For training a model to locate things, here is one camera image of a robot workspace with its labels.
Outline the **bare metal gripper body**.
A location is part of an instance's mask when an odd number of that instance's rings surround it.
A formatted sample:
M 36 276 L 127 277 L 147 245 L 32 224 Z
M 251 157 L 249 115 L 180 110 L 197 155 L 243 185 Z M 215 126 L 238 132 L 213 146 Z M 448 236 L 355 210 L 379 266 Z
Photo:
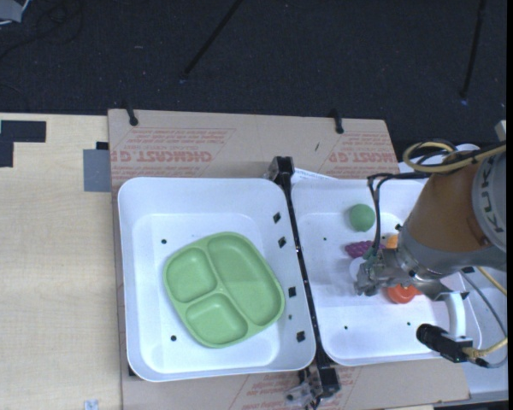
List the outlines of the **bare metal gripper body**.
M 362 257 L 354 282 L 355 292 L 374 296 L 382 288 L 414 286 L 432 301 L 443 300 L 451 289 L 443 274 L 427 269 L 404 249 L 370 249 Z

